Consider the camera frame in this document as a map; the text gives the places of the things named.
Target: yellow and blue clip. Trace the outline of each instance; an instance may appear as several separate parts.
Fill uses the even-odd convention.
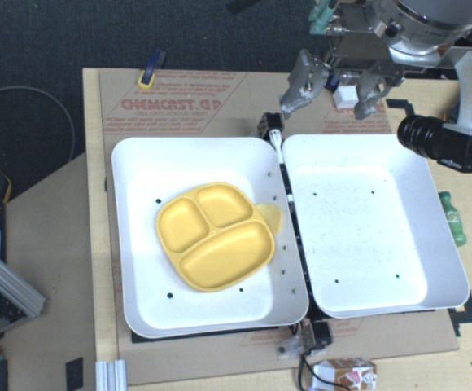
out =
[[[155,70],[161,69],[164,66],[166,56],[167,53],[160,49],[155,50],[151,54],[146,69],[142,71],[138,78],[138,87],[141,90],[148,91],[151,88],[155,81]]]

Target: teal connector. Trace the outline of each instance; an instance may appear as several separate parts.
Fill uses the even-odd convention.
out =
[[[328,3],[330,3],[330,0],[319,0],[317,5],[314,6],[314,8],[310,11],[310,14],[308,15],[308,21],[313,22],[315,19],[317,19],[326,9]]]
[[[310,25],[310,34],[312,35],[325,35],[326,34],[326,26],[330,20],[330,17],[335,12],[334,8],[329,8],[328,6],[325,7],[320,13],[320,15],[312,22]]]

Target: cardboard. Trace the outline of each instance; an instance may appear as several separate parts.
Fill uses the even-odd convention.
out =
[[[136,69],[99,69],[107,199],[111,230],[117,335],[130,385],[297,367],[298,358],[278,359],[276,348],[290,328],[232,332],[133,342],[123,313],[111,151],[131,136],[249,136],[265,112],[277,112],[288,87],[284,74],[157,71],[154,88],[137,87]],[[295,112],[282,132],[291,134],[389,134],[384,108],[368,121],[335,108],[330,94]],[[313,361],[328,358],[388,358],[457,349],[446,310],[330,319],[334,343]]]

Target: yellow divided plate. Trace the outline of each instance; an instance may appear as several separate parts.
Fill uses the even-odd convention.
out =
[[[258,208],[235,186],[214,182],[169,201],[156,230],[180,276],[200,291],[219,291],[254,274],[274,254]]]

